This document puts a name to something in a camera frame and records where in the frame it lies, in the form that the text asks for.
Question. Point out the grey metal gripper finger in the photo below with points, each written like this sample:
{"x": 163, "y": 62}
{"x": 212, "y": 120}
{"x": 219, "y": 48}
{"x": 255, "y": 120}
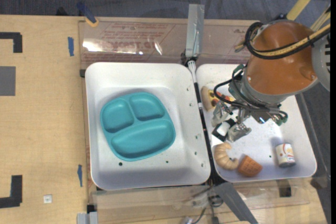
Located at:
{"x": 220, "y": 112}
{"x": 237, "y": 131}

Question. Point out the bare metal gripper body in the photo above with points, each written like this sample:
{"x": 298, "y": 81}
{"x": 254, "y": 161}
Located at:
{"x": 258, "y": 112}

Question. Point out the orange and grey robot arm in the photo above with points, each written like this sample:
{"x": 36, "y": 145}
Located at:
{"x": 278, "y": 70}

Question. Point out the toy pizza slice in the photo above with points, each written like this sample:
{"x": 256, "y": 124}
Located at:
{"x": 207, "y": 98}

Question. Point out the white plastic tray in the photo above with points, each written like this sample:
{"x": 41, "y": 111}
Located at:
{"x": 262, "y": 139}
{"x": 147, "y": 76}

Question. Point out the beige toy croissant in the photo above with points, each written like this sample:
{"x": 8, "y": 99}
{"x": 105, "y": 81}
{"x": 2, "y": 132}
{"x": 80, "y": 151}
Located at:
{"x": 223, "y": 156}

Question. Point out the orange toy waffle biscuit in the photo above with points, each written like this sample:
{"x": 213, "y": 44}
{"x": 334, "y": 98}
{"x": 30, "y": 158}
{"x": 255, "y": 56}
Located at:
{"x": 249, "y": 166}

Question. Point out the small white printed can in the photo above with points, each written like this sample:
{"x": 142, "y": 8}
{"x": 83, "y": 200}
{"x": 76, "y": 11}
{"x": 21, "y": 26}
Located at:
{"x": 285, "y": 155}

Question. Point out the teal divided plate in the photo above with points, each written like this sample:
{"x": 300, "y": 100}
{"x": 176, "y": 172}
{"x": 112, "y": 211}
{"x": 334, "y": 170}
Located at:
{"x": 136, "y": 126}

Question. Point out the small white square tile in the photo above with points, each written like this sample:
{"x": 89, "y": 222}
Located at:
{"x": 47, "y": 198}

